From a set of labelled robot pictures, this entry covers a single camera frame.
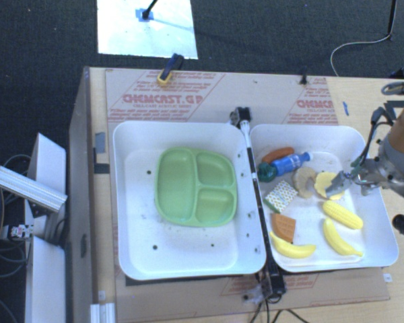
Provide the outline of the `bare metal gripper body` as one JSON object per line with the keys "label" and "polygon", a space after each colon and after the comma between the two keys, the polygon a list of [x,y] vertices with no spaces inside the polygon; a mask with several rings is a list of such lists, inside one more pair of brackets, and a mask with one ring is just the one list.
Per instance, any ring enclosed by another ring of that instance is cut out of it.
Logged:
{"label": "bare metal gripper body", "polygon": [[404,161],[397,166],[387,158],[360,158],[351,163],[352,180],[368,196],[376,188],[389,189],[404,198]]}

